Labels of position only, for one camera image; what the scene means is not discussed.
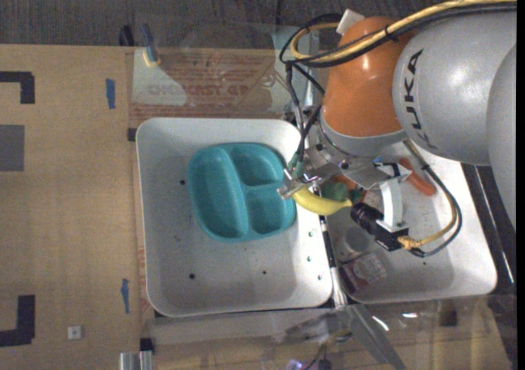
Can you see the white plastic tray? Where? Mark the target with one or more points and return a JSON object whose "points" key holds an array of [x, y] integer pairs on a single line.
{"points": [[229, 270], [443, 261]]}

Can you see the small white square block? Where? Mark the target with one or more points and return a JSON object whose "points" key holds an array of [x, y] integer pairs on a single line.
{"points": [[74, 332]]}

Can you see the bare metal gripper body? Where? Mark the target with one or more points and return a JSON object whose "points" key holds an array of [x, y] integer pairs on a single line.
{"points": [[328, 161]]}

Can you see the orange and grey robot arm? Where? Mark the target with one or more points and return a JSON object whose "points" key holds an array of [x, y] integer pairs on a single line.
{"points": [[369, 85]]}

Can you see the orange carrot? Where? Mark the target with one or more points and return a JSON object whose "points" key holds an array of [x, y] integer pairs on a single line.
{"points": [[348, 183]]}

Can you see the green broccoli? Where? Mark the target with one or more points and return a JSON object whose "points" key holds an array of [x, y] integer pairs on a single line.
{"points": [[334, 192]]}

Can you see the red and white packet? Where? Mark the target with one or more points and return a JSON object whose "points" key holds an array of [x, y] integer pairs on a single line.
{"points": [[365, 272]]}

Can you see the yellow banana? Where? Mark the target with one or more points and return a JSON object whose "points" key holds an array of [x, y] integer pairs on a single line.
{"points": [[322, 205]]}

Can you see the thin black and white rod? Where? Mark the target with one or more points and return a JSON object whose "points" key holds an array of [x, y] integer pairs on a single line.
{"points": [[330, 253]]}

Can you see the black cylinder on white bracket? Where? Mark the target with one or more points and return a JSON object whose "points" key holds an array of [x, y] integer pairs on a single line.
{"points": [[371, 218]]}

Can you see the blue divided plate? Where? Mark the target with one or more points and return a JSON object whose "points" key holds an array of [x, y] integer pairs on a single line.
{"points": [[221, 192]]}

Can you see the orange sausage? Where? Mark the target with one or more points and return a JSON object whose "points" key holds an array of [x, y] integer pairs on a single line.
{"points": [[420, 181]]}

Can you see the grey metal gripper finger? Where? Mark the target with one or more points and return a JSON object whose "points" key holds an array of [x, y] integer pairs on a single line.
{"points": [[296, 179], [288, 193]]}

